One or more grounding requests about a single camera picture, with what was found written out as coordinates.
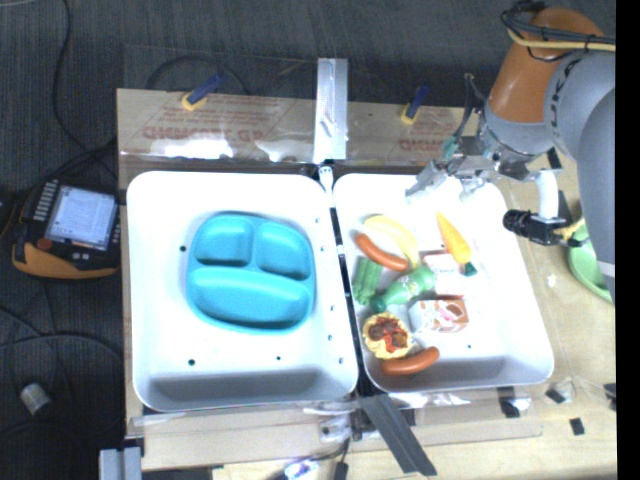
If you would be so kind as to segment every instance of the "sausage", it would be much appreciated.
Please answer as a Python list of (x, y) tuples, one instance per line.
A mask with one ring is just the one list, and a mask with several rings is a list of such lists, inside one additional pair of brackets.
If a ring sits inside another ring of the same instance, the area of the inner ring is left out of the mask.
[(398, 272), (404, 272), (409, 268), (409, 262), (405, 258), (400, 258), (393, 254), (389, 254), (388, 252), (384, 252), (364, 233), (358, 233), (356, 235), (356, 245), (367, 258), (379, 263), (383, 267), (396, 270)]
[(381, 369), (385, 375), (413, 375), (429, 368), (439, 357), (440, 351), (437, 347), (428, 347), (412, 356), (382, 361)]

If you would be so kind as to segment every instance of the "wooden table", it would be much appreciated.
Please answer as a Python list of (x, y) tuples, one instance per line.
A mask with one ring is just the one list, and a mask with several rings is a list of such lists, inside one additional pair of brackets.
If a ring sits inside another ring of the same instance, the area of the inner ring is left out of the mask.
[[(393, 115), (397, 110), (393, 105), (372, 105), (371, 112)], [(461, 115), (461, 109), (433, 110), (435, 115), (451, 116), (448, 124), (454, 128)], [(120, 129), (121, 150), (126, 150), (123, 138), (127, 133), (130, 134), (129, 129)], [(558, 177), (558, 185), (575, 212), (579, 202), (575, 165), (563, 157), (561, 161), (564, 171)], [(210, 164), (198, 160), (185, 162), (121, 154), (121, 194), (124, 195), (128, 183), (137, 174), (146, 170), (201, 170), (207, 165)], [(497, 186), (509, 207), (536, 211), (535, 184), (501, 179)], [(143, 414), (131, 375), (131, 306), (124, 205), (121, 215), (128, 435), (144, 438), (143, 470), (224, 466), (212, 469), (212, 478), (267, 479), (281, 473), (285, 465), (297, 458), (337, 449), (338, 443), (325, 442), (321, 432), (323, 423), (331, 417), (304, 412), (301, 407)], [(431, 405), (416, 410), (414, 433), (434, 463), (438, 478), (442, 479), (615, 478), (616, 412), (610, 408), (603, 390), (605, 383), (616, 381), (615, 308), (573, 277), (565, 249), (547, 248), (524, 239), (519, 239), (519, 244), (554, 351), (552, 377), (544, 385), (525, 390), (525, 398), (530, 397), (532, 405), (520, 418), (506, 418), (497, 399), (485, 399), (480, 394), (482, 401), (470, 404), (473, 409)], [(572, 399), (558, 404), (545, 395), (549, 387), (556, 386), (572, 387)], [(581, 435), (575, 435), (571, 425), (571, 420), (578, 418), (584, 427)], [(404, 477), (384, 441), (375, 432), (365, 437), (351, 443), (346, 457), (348, 478)], [(320, 469), (310, 478), (331, 479), (335, 461), (321, 462)]]

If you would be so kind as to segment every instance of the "toy bottle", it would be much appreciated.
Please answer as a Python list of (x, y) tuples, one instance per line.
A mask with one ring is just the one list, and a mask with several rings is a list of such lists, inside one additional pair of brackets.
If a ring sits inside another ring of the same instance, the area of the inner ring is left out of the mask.
[(420, 266), (408, 274), (393, 281), (382, 294), (371, 299), (371, 308), (382, 313), (391, 304), (405, 304), (422, 292), (433, 288), (435, 275), (426, 265)]

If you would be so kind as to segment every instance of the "screen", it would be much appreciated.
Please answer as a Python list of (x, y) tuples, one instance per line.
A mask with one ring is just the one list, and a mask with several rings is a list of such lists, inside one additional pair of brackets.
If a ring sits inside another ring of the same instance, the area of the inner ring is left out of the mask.
[(106, 251), (116, 211), (112, 195), (62, 185), (45, 237)]

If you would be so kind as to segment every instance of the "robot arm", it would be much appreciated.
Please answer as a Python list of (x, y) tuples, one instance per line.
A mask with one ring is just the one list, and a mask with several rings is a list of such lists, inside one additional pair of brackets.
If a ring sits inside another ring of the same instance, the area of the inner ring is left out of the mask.
[[(529, 22), (519, 20), (522, 13), (532, 15)], [(542, 187), (555, 186), (549, 171), (531, 172), (527, 164), (547, 154), (551, 172), (558, 171), (558, 148), (576, 162), (583, 217), (615, 304), (615, 40), (581, 14), (541, 3), (519, 2), (502, 19), (514, 44), (489, 97), (480, 97), (476, 135), (462, 137), (467, 104), (443, 159), (428, 165), (407, 195), (436, 187), (447, 175), (459, 178), (467, 193), (507, 176), (536, 181), (543, 194)], [(469, 97), (475, 88), (466, 80)], [(561, 243), (554, 230), (565, 221), (557, 218), (557, 203), (555, 215), (549, 210), (553, 205), (536, 214), (510, 210), (504, 225), (543, 245)]]

